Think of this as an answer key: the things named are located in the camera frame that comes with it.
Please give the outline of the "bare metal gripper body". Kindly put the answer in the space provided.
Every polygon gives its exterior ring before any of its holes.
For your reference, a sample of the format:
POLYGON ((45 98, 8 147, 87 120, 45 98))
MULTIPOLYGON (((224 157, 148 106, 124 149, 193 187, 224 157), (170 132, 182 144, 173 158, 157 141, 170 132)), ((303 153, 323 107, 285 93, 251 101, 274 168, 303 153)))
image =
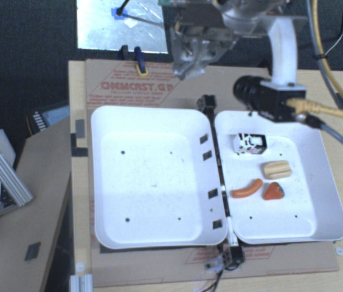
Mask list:
POLYGON ((262 16, 286 0, 171 0, 178 10, 174 30, 184 37, 229 40, 249 36, 262 16))

